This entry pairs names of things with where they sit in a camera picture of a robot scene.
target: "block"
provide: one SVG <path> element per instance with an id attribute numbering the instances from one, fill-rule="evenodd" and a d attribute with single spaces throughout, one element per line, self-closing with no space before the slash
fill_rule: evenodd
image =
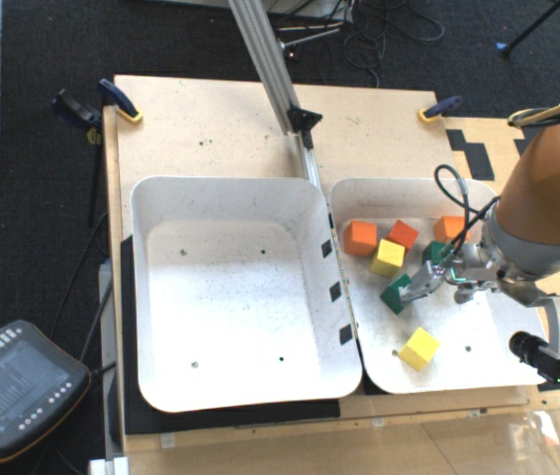
<path id="1" fill-rule="evenodd" d="M 370 272 L 394 278 L 403 266 L 406 249 L 395 242 L 381 239 L 370 259 Z"/>
<path id="2" fill-rule="evenodd" d="M 417 231 L 414 227 L 410 227 L 405 222 L 397 220 L 390 229 L 386 239 L 400 244 L 406 249 L 406 253 L 408 253 L 408 251 L 410 251 L 414 246 L 418 237 L 419 231 Z"/>
<path id="3" fill-rule="evenodd" d="M 377 247 L 377 224 L 353 220 L 343 233 L 343 251 L 350 255 L 370 256 Z"/>
<path id="4" fill-rule="evenodd" d="M 432 360 L 439 346 L 440 341 L 434 336 L 423 328 L 417 328 L 403 348 L 399 350 L 399 358 L 416 371 L 421 371 Z"/>
<path id="5" fill-rule="evenodd" d="M 446 242 L 438 242 L 436 240 L 432 241 L 422 251 L 420 263 L 424 263 L 425 261 L 430 260 L 432 265 L 435 265 L 440 262 L 440 251 L 445 248 L 446 245 Z"/>
<path id="6" fill-rule="evenodd" d="M 445 215 L 434 224 L 434 239 L 438 242 L 450 242 L 465 227 L 465 217 Z"/>
<path id="7" fill-rule="evenodd" d="M 386 287 L 381 293 L 381 300 L 386 303 L 386 306 L 390 308 L 395 315 L 399 315 L 403 309 L 407 306 L 401 300 L 401 289 L 405 289 L 408 285 L 412 283 L 412 278 L 408 276 L 406 273 L 403 273 L 399 278 L 394 280 L 390 285 Z"/>

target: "white tray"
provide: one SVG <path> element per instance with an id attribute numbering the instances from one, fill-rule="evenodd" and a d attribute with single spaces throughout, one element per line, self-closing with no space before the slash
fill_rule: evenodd
<path id="1" fill-rule="evenodd" d="M 131 204 L 139 385 L 153 407 L 356 389 L 361 361 L 320 190 L 299 178 L 154 176 Z"/>
<path id="2" fill-rule="evenodd" d="M 455 181 L 444 183 L 459 199 Z M 496 195 L 479 181 L 468 180 L 467 184 L 474 209 Z M 363 364 L 379 388 L 398 394 L 543 382 L 534 368 L 520 364 L 509 349 L 509 340 L 517 331 L 547 338 L 535 309 L 491 292 L 477 292 L 472 301 L 459 305 L 453 300 L 456 288 L 444 284 L 397 316 L 379 297 L 392 280 L 371 273 L 368 257 L 343 253 L 343 231 L 351 220 L 376 223 L 379 238 L 402 220 L 420 232 L 402 269 L 412 276 L 420 267 L 422 251 L 433 240 L 435 222 L 443 215 L 463 215 L 463 209 L 447 199 L 432 179 L 345 179 L 333 185 L 329 201 Z M 471 241 L 480 238 L 480 227 L 477 224 L 471 231 Z M 404 346 L 417 327 L 440 342 L 421 371 L 393 352 Z"/>

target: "screen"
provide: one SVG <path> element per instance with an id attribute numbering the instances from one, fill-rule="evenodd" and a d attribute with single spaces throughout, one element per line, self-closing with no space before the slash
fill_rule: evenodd
<path id="1" fill-rule="evenodd" d="M 55 392 L 69 374 L 24 339 L 0 353 L 0 432 L 41 398 Z"/>

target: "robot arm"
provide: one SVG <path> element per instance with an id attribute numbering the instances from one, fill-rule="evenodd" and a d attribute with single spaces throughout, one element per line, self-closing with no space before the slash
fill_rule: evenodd
<path id="1" fill-rule="evenodd" d="M 441 260 L 424 262 L 410 283 L 399 289 L 401 301 L 424 297 L 447 282 L 456 286 L 458 303 L 489 289 L 525 307 L 544 308 L 549 341 L 517 332 L 510 349 L 521 362 L 537 368 L 547 388 L 558 388 L 560 296 L 546 294 L 536 282 L 560 271 L 560 123 L 543 128 L 520 158 L 500 198 L 477 218 L 483 223 L 480 241 L 457 248 L 449 244 Z"/>

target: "wooden table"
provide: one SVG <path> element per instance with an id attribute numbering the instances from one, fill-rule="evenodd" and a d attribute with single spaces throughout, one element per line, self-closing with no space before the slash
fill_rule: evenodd
<path id="1" fill-rule="evenodd" d="M 281 133 L 260 83 L 138 76 L 117 76 L 115 82 L 144 112 L 142 122 L 133 126 L 113 108 L 104 111 L 121 359 L 120 243 L 133 233 L 130 193 L 135 183 L 158 174 L 292 177 L 302 171 L 295 139 Z M 432 92 L 306 85 L 297 85 L 296 92 L 302 107 L 324 115 L 313 134 L 325 194 L 343 177 L 432 177 L 439 163 L 455 165 L 471 178 L 464 152 L 451 150 L 446 129 L 460 130 L 467 142 L 486 146 L 495 172 L 495 180 L 486 183 L 498 193 L 518 160 L 513 140 L 522 135 L 505 120 L 445 118 L 422 124 L 417 112 L 436 103 Z M 560 273 L 539 285 L 560 293 Z M 464 466 L 494 464 L 508 466 L 504 472 L 509 473 L 520 458 L 498 448 L 493 438 L 514 428 L 516 417 L 521 421 L 524 413 L 547 411 L 557 419 L 560 434 L 560 391 L 541 394 L 535 386 L 377 396 L 358 389 L 342 398 L 340 407 L 338 420 L 124 434 L 121 448 L 133 475 L 381 474 L 384 467 L 392 467 L 393 473 L 451 474 L 465 473 Z M 481 415 L 484 422 L 471 422 Z M 123 421 L 122 407 L 120 416 Z M 448 452 L 440 447 L 455 430 L 471 427 L 476 432 Z M 514 438 L 501 441 L 508 450 L 513 443 Z M 480 451 L 487 453 L 480 457 Z M 532 445 L 521 460 L 541 453 Z M 549 452 L 549 460 L 550 466 L 560 467 L 557 453 Z M 550 466 L 539 473 L 558 473 L 546 471 Z"/>

